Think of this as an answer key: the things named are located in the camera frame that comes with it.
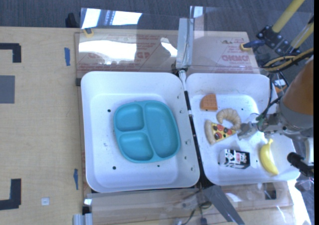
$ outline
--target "pizza slice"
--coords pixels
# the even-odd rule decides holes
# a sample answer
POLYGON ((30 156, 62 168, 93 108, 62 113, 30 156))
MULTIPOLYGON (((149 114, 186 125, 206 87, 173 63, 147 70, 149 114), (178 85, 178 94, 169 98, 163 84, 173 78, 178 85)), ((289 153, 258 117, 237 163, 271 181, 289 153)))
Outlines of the pizza slice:
POLYGON ((210 120, 206 120, 205 134, 208 142, 210 144, 214 144, 236 134, 236 131, 234 129, 224 127, 221 124, 211 122, 210 120))

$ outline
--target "banana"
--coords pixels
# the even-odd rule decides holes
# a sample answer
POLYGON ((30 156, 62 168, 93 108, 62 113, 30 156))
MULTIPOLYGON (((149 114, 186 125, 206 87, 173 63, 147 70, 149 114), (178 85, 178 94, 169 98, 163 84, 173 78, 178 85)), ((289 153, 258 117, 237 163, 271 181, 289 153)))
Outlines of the banana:
POLYGON ((268 171, 269 173, 272 173, 274 175, 278 175, 279 171, 276 167, 276 165, 273 163, 273 161, 270 158, 270 145, 273 142, 273 140, 270 138, 268 143, 263 145, 260 149, 260 161, 263 167, 268 171))

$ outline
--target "teal plate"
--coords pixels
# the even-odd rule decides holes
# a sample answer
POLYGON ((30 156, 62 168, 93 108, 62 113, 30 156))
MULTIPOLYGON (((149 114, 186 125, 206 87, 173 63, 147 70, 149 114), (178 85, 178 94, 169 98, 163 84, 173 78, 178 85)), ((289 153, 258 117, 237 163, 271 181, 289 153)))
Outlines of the teal plate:
POLYGON ((175 118, 162 102, 139 101, 122 105, 115 111, 113 121, 120 151, 130 161, 161 161, 179 151, 175 118))

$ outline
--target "black corner marker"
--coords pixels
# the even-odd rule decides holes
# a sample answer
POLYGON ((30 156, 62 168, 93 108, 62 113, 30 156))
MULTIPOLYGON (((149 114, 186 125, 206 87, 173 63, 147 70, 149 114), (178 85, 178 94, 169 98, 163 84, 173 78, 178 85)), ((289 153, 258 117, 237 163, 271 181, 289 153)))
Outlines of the black corner marker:
POLYGON ((12 62, 21 63, 21 45, 18 43, 0 43, 0 50, 12 50, 12 62))
POLYGON ((21 179, 11 179, 10 198, 0 200, 0 210, 17 209, 21 205, 21 179))

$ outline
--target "yellow tube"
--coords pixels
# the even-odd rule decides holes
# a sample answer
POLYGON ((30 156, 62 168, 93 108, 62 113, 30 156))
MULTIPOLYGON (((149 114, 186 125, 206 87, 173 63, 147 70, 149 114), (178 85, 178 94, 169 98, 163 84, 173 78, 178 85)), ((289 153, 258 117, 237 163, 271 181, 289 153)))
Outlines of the yellow tube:
POLYGON ((279 33, 304 1, 305 0, 293 0, 277 22, 273 25, 272 30, 275 33, 279 33))
POLYGON ((314 22, 307 25, 302 32, 291 41, 291 46, 296 49, 301 46, 301 44, 313 33, 314 31, 314 22))

